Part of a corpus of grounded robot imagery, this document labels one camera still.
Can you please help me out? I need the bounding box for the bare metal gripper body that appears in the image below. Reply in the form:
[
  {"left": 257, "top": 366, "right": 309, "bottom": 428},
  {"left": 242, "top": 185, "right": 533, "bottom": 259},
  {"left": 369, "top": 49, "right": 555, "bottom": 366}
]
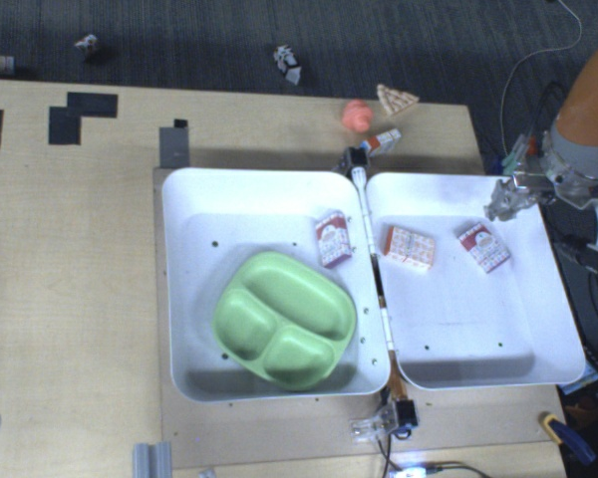
[{"left": 508, "top": 165, "right": 598, "bottom": 211}]

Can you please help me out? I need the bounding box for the orange and white carton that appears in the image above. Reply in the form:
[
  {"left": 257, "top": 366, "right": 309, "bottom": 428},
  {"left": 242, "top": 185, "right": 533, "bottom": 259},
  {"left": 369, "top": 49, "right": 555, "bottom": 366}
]
[{"left": 382, "top": 224, "right": 437, "bottom": 272}]

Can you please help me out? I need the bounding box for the small red and white carton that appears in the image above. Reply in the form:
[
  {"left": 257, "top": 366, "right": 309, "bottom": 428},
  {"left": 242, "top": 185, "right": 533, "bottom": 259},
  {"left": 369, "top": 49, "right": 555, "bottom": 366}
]
[{"left": 362, "top": 127, "right": 403, "bottom": 158}]

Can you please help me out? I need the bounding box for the thin black and white rod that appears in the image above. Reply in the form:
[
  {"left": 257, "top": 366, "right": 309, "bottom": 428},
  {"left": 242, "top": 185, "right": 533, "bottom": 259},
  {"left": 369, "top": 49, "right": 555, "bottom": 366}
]
[{"left": 350, "top": 165, "right": 396, "bottom": 354}]

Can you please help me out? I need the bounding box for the white plastic tray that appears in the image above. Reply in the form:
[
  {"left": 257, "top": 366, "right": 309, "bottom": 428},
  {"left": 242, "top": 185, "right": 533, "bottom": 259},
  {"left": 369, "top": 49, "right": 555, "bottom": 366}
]
[
  {"left": 160, "top": 166, "right": 393, "bottom": 403},
  {"left": 365, "top": 171, "right": 588, "bottom": 391}
]

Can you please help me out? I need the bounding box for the toy pizza slice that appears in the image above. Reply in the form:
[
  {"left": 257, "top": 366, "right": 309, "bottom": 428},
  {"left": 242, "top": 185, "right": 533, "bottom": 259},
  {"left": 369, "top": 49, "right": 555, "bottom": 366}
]
[{"left": 376, "top": 83, "right": 422, "bottom": 118}]

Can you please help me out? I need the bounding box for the green divided plate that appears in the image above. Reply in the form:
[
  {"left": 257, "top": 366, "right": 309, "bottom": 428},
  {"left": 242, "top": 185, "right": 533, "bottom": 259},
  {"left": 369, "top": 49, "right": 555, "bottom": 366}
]
[{"left": 210, "top": 250, "right": 358, "bottom": 393}]

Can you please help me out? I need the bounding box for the black block with wires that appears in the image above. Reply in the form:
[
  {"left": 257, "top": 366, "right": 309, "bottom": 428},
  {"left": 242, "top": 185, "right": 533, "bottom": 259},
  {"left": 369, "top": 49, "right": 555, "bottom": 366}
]
[
  {"left": 345, "top": 145, "right": 371, "bottom": 169},
  {"left": 395, "top": 398, "right": 421, "bottom": 431}
]

